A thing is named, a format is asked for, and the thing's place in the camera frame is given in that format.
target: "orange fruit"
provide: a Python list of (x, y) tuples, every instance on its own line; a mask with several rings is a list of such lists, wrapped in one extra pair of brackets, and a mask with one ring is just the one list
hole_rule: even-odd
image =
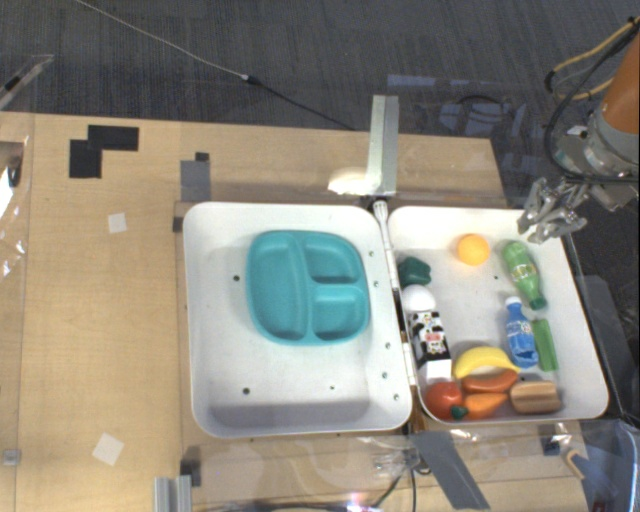
[(480, 265), (487, 261), (489, 254), (489, 244), (480, 235), (466, 235), (458, 242), (458, 258), (467, 265)]

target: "wooden table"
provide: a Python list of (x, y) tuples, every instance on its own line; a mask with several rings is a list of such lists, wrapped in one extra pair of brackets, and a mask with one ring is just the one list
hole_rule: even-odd
[[(105, 151), (102, 179), (70, 179), (69, 140), (86, 139), (89, 124), (138, 127), (139, 150)], [(8, 496), (0, 510), (13, 510), (14, 484), (20, 512), (150, 510), (153, 479), (176, 477), (187, 449), (204, 453), (204, 466), (219, 475), (194, 490), (196, 501), (295, 497), (300, 489), (330, 497), (340, 490), (330, 475), (356, 474), (354, 486), (384, 490), (386, 480), (357, 475), (371, 463), (361, 440), (227, 442), (183, 432), (181, 422), (189, 407), (180, 392), (172, 231), (180, 161), (210, 154), (216, 200), (351, 203), (328, 193), (327, 182), (337, 169), (366, 165), (367, 133), (0, 113), (0, 140), (21, 140), (24, 131), (26, 176), (32, 171), (30, 203), (20, 205), (23, 218), (30, 214), (24, 322), (0, 345), (14, 363), (0, 367), (0, 412), (14, 420), (14, 433), (19, 412), (22, 460), (15, 477), (0, 473)], [(480, 139), (400, 136), (398, 188), (436, 202), (504, 203), (490, 143)], [(126, 231), (110, 233), (108, 218), (120, 213)], [(25, 285), (6, 282), (5, 306)], [(11, 399), (18, 383), (19, 403)], [(11, 431), (9, 421), (3, 443)], [(103, 433), (124, 443), (113, 466), (92, 456)], [(521, 427), (513, 439), (522, 442), (510, 449), (494, 438), (469, 446), (494, 510), (512, 510), (510, 496), (523, 493), (540, 509), (582, 510), (578, 480), (558, 457), (527, 444), (531, 434), (535, 428)], [(199, 440), (185, 445), (187, 438)], [(433, 477), (419, 487), (420, 510), (449, 509)], [(407, 510), (410, 495), (403, 483), (389, 510)]]

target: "white ball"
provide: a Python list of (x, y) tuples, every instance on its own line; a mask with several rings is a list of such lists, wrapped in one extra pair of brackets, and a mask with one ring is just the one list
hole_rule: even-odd
[(402, 290), (402, 307), (405, 313), (431, 311), (436, 308), (436, 299), (426, 286), (410, 284)]

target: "white tray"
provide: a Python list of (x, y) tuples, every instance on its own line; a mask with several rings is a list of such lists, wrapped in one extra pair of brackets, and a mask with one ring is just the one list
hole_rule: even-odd
[[(355, 246), (371, 307), (357, 338), (287, 346), (254, 327), (247, 252), (257, 235), (279, 229), (332, 233)], [(185, 217), (184, 250), (192, 408), (205, 432), (234, 438), (390, 430), (407, 420), (411, 392), (373, 216), (351, 206), (203, 203)]]
[[(454, 360), (474, 345), (507, 348), (504, 301), (517, 295), (517, 290), (500, 253), (505, 241), (526, 243), (516, 228), (521, 214), (517, 210), (404, 207), (389, 218), (396, 260), (415, 256), (431, 266), (429, 289), (438, 302)], [(479, 267), (466, 265), (456, 256), (458, 240), (470, 233), (484, 236), (492, 249), (489, 260)], [(551, 239), (542, 245), (526, 244), (538, 265), (548, 306), (537, 312), (523, 307), (523, 312), (530, 320), (548, 320), (559, 369), (547, 373), (536, 370), (536, 366), (523, 371), (521, 378), (555, 381), (563, 408), (552, 415), (524, 416), (505, 404), (493, 418), (482, 421), (562, 421), (600, 416), (608, 403), (607, 385), (562, 242)], [(424, 391), (424, 380), (420, 384)]]

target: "dark floor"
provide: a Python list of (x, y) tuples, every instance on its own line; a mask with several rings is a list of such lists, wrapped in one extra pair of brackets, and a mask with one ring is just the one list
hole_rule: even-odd
[[(355, 129), (383, 93), (400, 97), (403, 133), (491, 137), (514, 204), (534, 175), (554, 176), (545, 74), (640, 11), (637, 0), (87, 1)], [(342, 129), (76, 0), (0, 0), (0, 80), (32, 54), (54, 56), (29, 97), (37, 112)], [(609, 283), (637, 347), (637, 202), (584, 210), (583, 270)]]

